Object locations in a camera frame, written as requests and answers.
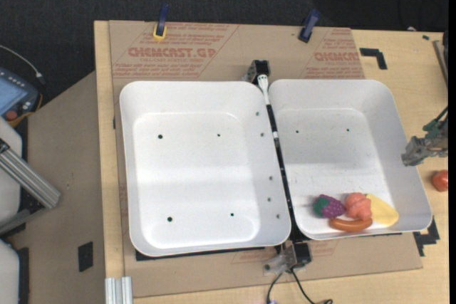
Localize orange toy sausage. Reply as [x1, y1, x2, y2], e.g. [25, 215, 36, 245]
[328, 216, 374, 234]

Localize purple toy grapes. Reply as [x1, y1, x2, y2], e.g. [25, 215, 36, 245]
[312, 194, 348, 219]

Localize brown cardboard board red print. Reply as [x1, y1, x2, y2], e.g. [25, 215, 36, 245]
[108, 20, 425, 298]

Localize thin black and white rod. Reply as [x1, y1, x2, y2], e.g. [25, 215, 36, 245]
[256, 73, 297, 236]

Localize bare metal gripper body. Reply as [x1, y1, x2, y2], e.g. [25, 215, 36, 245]
[422, 134, 449, 158]

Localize red-orange toy vegetable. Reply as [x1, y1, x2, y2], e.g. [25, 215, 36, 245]
[431, 169, 449, 193]

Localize white plastic tray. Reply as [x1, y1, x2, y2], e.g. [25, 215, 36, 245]
[266, 78, 433, 241]
[118, 80, 292, 258]

